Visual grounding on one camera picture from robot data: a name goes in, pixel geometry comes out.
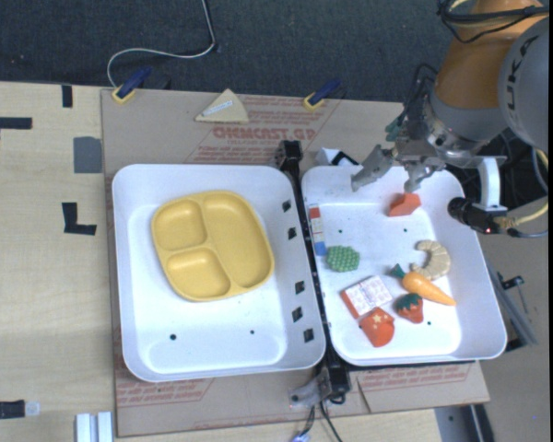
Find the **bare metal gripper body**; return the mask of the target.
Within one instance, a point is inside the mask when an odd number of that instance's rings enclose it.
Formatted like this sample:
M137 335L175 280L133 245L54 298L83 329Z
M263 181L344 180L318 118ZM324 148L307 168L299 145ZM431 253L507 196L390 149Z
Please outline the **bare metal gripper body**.
M475 169L484 159L477 154L482 146L478 141L445 129L428 131L426 126L404 126L395 138L393 154L402 164L447 164L460 169Z

